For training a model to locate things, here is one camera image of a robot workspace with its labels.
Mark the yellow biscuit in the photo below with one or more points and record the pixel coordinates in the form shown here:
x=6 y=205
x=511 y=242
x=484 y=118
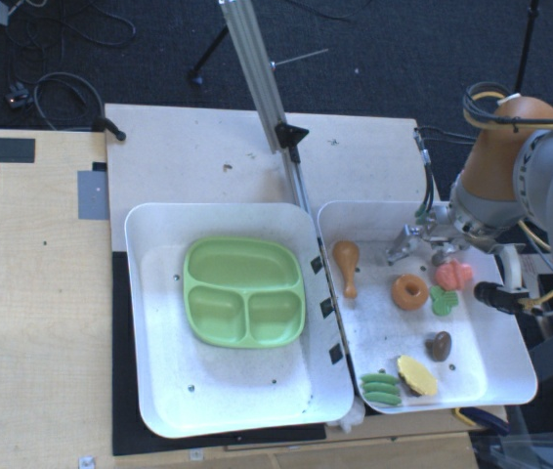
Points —
x=418 y=375

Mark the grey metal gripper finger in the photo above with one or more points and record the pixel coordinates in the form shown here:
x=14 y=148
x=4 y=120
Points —
x=444 y=255
x=402 y=244

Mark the black cylinder on white bracket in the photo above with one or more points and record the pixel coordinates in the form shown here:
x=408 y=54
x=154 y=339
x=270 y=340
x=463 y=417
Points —
x=498 y=295

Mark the pale wood board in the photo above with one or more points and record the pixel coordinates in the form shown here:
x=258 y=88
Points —
x=183 y=164

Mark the brown chicken drumstick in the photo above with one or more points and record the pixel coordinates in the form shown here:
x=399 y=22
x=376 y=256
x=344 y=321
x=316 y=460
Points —
x=346 y=259

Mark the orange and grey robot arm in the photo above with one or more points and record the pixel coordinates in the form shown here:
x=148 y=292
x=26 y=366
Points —
x=498 y=164

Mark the green pea pods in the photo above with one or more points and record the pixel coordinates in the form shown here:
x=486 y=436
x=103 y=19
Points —
x=380 y=389

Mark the thin black and white rod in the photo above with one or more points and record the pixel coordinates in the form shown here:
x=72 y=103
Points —
x=327 y=281

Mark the pink toy shrimp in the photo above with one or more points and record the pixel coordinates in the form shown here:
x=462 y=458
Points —
x=452 y=275

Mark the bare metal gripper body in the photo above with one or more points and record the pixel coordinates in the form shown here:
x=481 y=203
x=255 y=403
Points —
x=445 y=230

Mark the white plastic tray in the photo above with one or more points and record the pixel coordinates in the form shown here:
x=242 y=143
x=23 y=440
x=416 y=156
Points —
x=389 y=330
x=237 y=384

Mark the orange doughnut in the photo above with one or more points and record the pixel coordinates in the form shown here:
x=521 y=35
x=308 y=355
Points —
x=400 y=300

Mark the brown mushroom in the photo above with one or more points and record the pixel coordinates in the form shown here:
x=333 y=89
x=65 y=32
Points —
x=440 y=347

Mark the green broccoli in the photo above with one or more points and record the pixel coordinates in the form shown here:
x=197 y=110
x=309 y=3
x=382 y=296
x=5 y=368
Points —
x=444 y=302

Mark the green divided plate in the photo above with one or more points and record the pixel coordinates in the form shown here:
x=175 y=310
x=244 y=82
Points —
x=242 y=291

